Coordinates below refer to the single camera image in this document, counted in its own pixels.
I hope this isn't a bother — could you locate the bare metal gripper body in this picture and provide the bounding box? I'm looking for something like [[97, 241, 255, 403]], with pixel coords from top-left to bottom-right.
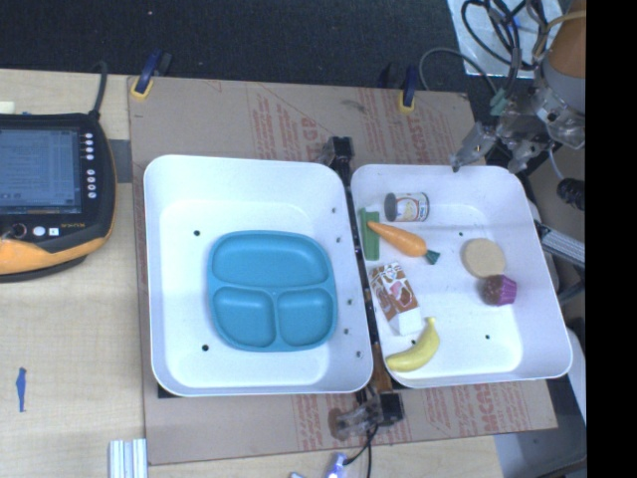
[[497, 87, 586, 150]]

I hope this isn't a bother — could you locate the small white can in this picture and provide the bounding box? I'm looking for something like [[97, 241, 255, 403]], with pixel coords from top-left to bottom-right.
[[383, 191, 431, 224]]

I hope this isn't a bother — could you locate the round tan biscuit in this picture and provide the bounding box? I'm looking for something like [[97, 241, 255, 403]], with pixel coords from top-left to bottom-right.
[[459, 238, 508, 280]]

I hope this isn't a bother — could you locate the orange carrot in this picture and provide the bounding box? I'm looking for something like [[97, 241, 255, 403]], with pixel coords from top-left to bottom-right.
[[366, 219, 442, 266]]

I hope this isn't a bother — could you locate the purple cupcake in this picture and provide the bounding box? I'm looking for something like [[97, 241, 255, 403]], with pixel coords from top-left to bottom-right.
[[479, 274, 519, 309]]

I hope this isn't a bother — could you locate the green celery stick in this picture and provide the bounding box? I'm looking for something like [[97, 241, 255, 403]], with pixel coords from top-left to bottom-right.
[[358, 207, 382, 262]]

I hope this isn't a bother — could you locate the brown and white carton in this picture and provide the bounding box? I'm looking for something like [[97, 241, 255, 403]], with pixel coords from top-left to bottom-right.
[[367, 261, 425, 338]]

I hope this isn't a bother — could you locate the white plastic tray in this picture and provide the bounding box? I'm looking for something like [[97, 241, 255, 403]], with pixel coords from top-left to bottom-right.
[[142, 153, 375, 398], [349, 162, 574, 390]]

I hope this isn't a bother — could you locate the yellow banana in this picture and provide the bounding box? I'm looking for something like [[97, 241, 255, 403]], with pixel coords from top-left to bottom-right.
[[384, 316, 442, 373]]

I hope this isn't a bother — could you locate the blue divided plate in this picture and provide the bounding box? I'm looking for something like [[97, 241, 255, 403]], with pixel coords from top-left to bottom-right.
[[206, 230, 337, 354]]

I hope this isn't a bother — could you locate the brown cardboard board red print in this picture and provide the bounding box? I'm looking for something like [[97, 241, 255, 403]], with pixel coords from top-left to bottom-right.
[[126, 75, 559, 467]]

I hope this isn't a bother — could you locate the black cylinder on white bracket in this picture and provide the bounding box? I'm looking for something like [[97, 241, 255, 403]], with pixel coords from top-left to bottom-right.
[[546, 149, 587, 213]]

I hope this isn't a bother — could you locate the black block with thin wires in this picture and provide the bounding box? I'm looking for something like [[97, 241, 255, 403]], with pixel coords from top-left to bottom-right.
[[326, 135, 355, 166], [376, 390, 405, 425]]

